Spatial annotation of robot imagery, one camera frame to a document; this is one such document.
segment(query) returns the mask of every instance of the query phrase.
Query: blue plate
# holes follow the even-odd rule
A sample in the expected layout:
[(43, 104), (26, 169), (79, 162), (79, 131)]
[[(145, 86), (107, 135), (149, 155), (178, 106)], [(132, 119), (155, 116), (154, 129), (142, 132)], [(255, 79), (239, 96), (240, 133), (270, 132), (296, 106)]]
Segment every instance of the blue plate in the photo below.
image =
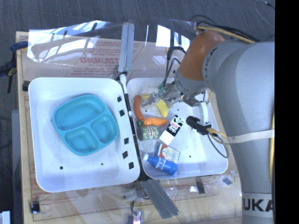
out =
[(119, 134), (118, 124), (109, 108), (94, 95), (83, 95), (59, 106), (53, 124), (66, 146), (75, 154), (92, 154)]

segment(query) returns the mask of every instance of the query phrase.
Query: can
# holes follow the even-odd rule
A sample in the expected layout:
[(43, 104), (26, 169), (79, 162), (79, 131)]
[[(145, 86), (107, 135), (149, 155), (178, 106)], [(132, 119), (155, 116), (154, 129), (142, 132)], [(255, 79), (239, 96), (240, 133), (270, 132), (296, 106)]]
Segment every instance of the can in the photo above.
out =
[(142, 140), (155, 140), (159, 136), (158, 127), (156, 125), (142, 126), (137, 129), (137, 137)]

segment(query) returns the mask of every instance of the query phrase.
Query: bottle label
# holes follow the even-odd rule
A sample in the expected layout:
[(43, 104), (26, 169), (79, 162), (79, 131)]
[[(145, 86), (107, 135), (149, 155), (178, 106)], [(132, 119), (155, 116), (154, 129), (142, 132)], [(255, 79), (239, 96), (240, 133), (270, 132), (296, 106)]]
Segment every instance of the bottle label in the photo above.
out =
[(165, 163), (166, 163), (166, 159), (159, 158), (158, 163), (155, 166), (155, 168), (157, 168), (159, 170), (163, 170)]

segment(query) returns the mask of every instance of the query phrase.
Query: black connector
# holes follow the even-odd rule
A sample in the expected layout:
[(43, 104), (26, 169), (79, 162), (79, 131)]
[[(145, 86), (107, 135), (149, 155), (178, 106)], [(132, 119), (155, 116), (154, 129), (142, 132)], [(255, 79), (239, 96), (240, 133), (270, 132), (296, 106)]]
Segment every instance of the black connector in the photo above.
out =
[(199, 132), (201, 135), (206, 135), (208, 134), (207, 128), (211, 128), (212, 124), (207, 124), (207, 125), (201, 125), (200, 119), (194, 116), (188, 116), (186, 119), (187, 125), (189, 125), (192, 129), (196, 129), (197, 132)]

